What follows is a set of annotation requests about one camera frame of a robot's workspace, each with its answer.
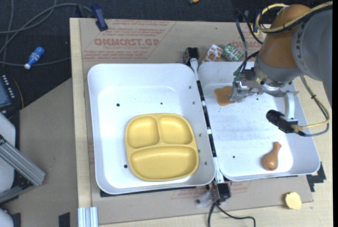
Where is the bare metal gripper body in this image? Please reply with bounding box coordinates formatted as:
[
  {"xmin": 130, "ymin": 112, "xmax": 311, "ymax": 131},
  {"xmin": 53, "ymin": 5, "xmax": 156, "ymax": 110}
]
[{"xmin": 232, "ymin": 69, "xmax": 292, "ymax": 99}]

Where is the brown toy bread slice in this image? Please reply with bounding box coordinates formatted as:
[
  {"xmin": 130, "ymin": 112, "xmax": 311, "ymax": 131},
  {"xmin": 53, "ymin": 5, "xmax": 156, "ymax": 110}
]
[{"xmin": 214, "ymin": 86, "xmax": 236, "ymax": 107}]

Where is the white plastic tray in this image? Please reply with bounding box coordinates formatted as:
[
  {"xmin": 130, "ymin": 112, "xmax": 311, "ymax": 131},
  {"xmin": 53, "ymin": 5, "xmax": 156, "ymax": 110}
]
[
  {"xmin": 87, "ymin": 63, "xmax": 217, "ymax": 195},
  {"xmin": 198, "ymin": 61, "xmax": 321, "ymax": 182}
]

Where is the green and red carton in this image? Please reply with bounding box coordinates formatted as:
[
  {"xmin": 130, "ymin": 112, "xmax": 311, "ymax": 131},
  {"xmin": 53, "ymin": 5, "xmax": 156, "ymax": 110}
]
[{"xmin": 221, "ymin": 43, "xmax": 245, "ymax": 62}]

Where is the thin black and white rod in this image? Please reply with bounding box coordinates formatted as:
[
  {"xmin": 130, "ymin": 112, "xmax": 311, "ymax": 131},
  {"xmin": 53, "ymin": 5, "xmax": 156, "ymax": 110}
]
[{"xmin": 190, "ymin": 58, "xmax": 225, "ymax": 183}]

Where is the orange and white carton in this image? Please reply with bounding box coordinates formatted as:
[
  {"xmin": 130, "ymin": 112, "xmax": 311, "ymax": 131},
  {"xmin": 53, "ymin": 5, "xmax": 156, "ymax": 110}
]
[{"xmin": 202, "ymin": 44, "xmax": 224, "ymax": 63}]

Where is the brown toy chicken drumstick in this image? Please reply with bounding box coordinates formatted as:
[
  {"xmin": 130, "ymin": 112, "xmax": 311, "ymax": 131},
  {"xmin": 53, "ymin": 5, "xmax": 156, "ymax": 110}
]
[{"xmin": 262, "ymin": 141, "xmax": 283, "ymax": 171}]

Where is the yellow divided plate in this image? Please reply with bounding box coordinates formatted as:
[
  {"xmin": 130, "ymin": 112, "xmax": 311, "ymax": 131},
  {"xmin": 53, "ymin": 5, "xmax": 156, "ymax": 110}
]
[{"xmin": 125, "ymin": 112, "xmax": 200, "ymax": 182}]

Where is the brown cardboard board red print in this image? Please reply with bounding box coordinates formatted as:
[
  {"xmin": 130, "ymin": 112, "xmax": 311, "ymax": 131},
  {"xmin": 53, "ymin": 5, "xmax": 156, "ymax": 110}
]
[{"xmin": 79, "ymin": 18, "xmax": 315, "ymax": 225}]

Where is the yellow toy biscuit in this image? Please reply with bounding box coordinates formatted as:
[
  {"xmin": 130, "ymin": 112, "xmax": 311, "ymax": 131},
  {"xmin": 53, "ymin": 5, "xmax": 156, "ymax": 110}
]
[{"xmin": 285, "ymin": 192, "xmax": 302, "ymax": 210}]

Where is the blue plastic bottle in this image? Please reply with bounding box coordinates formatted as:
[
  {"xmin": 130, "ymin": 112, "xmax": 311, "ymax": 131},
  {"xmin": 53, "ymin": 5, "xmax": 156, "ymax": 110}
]
[{"xmin": 24, "ymin": 46, "xmax": 45, "ymax": 70}]

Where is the black cylinder on white bracket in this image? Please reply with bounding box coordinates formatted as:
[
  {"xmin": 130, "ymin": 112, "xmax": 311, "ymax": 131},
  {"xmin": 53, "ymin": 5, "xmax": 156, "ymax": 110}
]
[{"xmin": 266, "ymin": 90, "xmax": 301, "ymax": 134}]

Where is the black block with thin wires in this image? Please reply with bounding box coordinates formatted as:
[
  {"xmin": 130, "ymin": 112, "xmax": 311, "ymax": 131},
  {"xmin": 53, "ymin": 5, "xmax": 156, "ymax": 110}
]
[
  {"xmin": 208, "ymin": 182, "xmax": 232, "ymax": 202},
  {"xmin": 182, "ymin": 47, "xmax": 200, "ymax": 65}
]

